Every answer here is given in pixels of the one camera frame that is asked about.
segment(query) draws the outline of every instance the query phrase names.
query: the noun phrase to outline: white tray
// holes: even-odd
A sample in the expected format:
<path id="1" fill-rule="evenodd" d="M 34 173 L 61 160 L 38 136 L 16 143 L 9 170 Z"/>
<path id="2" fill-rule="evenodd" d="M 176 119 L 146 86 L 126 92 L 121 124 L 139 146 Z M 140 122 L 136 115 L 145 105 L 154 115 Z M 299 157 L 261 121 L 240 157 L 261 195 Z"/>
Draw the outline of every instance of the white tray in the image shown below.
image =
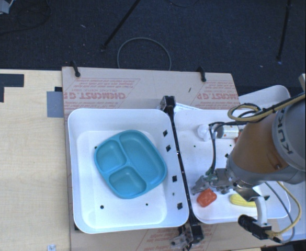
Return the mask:
<path id="1" fill-rule="evenodd" d="M 155 145 L 166 162 L 167 176 L 149 192 L 121 199 L 97 170 L 94 151 L 104 140 L 129 129 L 144 133 Z M 68 130 L 74 221 L 82 232 L 178 227 L 187 221 L 187 198 L 167 114 L 156 109 L 77 109 L 69 115 Z"/>
<path id="2" fill-rule="evenodd" d="M 234 115 L 237 116 L 240 112 L 235 111 Z M 200 138 L 197 129 L 201 124 L 210 124 L 217 121 L 232 120 L 228 117 L 227 110 L 182 110 L 175 114 L 179 149 L 189 190 L 195 185 L 198 178 L 205 174 L 212 163 L 212 142 Z M 225 154 L 230 154 L 234 145 L 234 140 L 216 139 L 216 168 L 225 168 L 227 160 Z M 275 181 L 269 181 L 268 183 L 276 190 L 290 210 L 290 202 L 286 192 Z M 270 195 L 270 198 L 266 201 L 268 219 L 279 219 L 287 216 L 279 199 L 267 185 L 256 186 L 254 190 L 260 195 Z M 199 193 L 196 195 L 190 193 L 194 215 L 206 224 L 235 222 L 241 214 L 256 218 L 256 208 L 237 206 L 229 201 L 229 196 L 234 193 L 233 190 L 225 195 L 217 193 L 217 199 L 204 208 L 197 203 Z"/>

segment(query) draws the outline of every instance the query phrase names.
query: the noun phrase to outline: black tape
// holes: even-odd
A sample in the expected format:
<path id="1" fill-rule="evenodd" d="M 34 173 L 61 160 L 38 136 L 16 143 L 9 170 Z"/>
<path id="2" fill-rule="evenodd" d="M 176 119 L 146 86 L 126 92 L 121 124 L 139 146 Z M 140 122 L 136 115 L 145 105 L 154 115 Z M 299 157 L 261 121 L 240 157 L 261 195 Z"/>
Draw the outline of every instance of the black tape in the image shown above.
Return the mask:
<path id="1" fill-rule="evenodd" d="M 24 75 L 0 74 L 0 102 L 4 102 L 4 87 L 24 87 Z"/>

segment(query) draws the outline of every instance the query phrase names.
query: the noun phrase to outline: black post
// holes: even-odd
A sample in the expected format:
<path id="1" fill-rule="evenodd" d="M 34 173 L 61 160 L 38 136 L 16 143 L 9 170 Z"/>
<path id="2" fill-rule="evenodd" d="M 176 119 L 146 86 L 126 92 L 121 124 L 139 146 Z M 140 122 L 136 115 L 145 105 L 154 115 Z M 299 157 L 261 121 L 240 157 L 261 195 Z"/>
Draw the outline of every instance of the black post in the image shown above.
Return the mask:
<path id="1" fill-rule="evenodd" d="M 112 40 L 112 38 L 116 35 L 116 33 L 118 32 L 118 30 L 121 28 L 121 26 L 124 24 L 124 22 L 127 20 L 127 18 L 130 16 L 130 14 L 132 13 L 132 11 L 135 9 L 135 7 L 138 5 L 138 3 L 140 2 L 140 0 L 136 0 L 134 2 L 134 4 L 132 5 L 132 7 L 130 8 L 130 10 L 126 13 L 126 15 L 123 17 L 123 19 L 121 20 L 121 22 L 117 25 L 117 27 L 115 28 L 115 30 L 113 31 L 113 33 L 109 36 L 109 38 L 105 41 L 104 44 L 101 45 L 101 51 L 104 51 L 106 49 L 106 46 L 108 45 L 108 43 Z"/>
<path id="2" fill-rule="evenodd" d="M 288 25 L 288 21 L 289 21 L 289 13 L 290 13 L 291 8 L 292 8 L 291 0 L 288 0 L 287 5 L 286 5 L 286 13 L 285 13 L 284 26 L 283 26 L 283 33 L 282 33 L 282 37 L 281 37 L 281 40 L 280 40 L 280 47 L 279 47 L 278 55 L 276 56 L 276 59 L 278 60 L 279 64 L 282 63 L 282 57 L 281 56 L 282 56 L 283 45 L 284 45 L 285 35 L 286 35 L 286 31 L 287 31 L 287 25 Z"/>

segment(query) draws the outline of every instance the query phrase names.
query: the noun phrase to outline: blue divided plate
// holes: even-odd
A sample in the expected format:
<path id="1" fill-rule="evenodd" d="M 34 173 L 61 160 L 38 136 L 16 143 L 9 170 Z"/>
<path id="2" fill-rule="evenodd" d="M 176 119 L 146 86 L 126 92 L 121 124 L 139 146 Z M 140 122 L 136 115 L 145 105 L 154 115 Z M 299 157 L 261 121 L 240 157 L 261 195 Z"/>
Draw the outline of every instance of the blue divided plate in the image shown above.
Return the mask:
<path id="1" fill-rule="evenodd" d="M 97 146 L 95 164 L 112 191 L 132 199 L 159 185 L 167 166 L 153 143 L 138 130 L 118 133 Z"/>

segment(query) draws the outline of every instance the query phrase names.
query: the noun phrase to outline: black carpet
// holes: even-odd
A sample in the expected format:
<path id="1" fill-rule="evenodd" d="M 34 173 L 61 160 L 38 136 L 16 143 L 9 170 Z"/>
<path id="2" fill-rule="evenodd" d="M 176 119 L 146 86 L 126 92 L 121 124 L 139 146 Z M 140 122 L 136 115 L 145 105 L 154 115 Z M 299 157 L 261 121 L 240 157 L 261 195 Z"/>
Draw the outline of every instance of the black carpet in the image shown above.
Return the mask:
<path id="1" fill-rule="evenodd" d="M 273 85 L 302 92 L 306 0 L 291 7 L 288 0 L 140 0 L 110 39 L 135 1 L 15 0 L 0 15 L 0 69 L 60 70 L 72 60 L 78 67 L 201 66 L 231 73 L 239 95 Z"/>

